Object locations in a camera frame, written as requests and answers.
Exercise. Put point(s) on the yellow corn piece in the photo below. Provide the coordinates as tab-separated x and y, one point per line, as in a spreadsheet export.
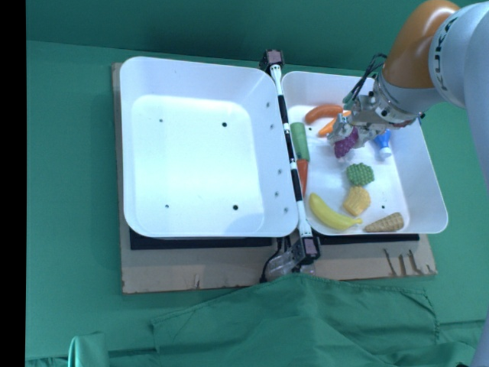
357	201

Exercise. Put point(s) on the black and white thin rod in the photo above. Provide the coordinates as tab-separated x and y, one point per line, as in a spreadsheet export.
283	109

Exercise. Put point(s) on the green cucumber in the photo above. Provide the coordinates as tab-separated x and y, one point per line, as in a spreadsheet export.
299	140

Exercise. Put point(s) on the purple grapes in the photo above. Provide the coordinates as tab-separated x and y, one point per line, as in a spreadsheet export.
344	146

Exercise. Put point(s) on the blue and white bottle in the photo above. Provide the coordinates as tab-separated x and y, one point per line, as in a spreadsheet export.
383	143

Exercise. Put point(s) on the orange sausage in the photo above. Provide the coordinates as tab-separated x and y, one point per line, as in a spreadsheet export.
321	113

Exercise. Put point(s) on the yellow banana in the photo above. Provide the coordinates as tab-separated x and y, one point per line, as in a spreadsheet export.
330	214

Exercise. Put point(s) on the small orange carrot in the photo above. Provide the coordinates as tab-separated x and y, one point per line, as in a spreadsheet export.
327	128

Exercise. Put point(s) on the white plastic tray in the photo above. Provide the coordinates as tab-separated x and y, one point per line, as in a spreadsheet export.
198	166
397	189

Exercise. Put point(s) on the brown cardboard board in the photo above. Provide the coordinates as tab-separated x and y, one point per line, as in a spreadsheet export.
191	266

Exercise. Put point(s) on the tan ice cream cone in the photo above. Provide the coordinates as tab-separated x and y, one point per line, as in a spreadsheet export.
386	223

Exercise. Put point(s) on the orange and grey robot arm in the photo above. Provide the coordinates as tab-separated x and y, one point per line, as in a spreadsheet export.
451	59

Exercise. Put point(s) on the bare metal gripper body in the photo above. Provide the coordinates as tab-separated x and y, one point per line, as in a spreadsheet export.
372	115

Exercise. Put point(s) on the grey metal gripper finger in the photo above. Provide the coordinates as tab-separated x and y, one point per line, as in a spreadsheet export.
366	136
339	128

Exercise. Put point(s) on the green cloth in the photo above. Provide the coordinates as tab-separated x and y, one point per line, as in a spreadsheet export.
305	319

